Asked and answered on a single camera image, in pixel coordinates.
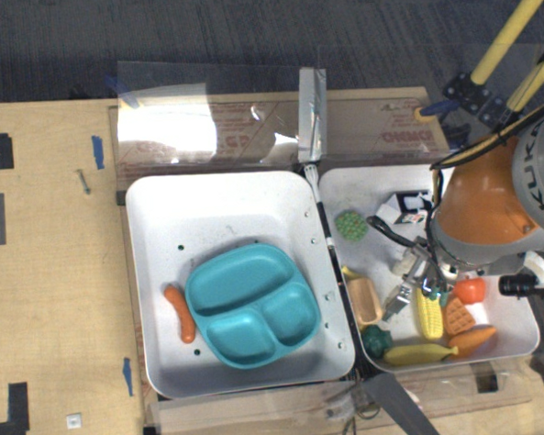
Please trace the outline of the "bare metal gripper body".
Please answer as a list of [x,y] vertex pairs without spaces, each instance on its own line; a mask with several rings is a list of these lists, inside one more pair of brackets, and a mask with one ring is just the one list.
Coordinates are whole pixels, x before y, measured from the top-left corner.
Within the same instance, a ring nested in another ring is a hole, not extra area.
[[458,278],[457,269],[432,252],[427,240],[416,237],[405,253],[413,256],[413,263],[406,272],[406,285],[414,293],[417,290],[424,297],[446,295]]

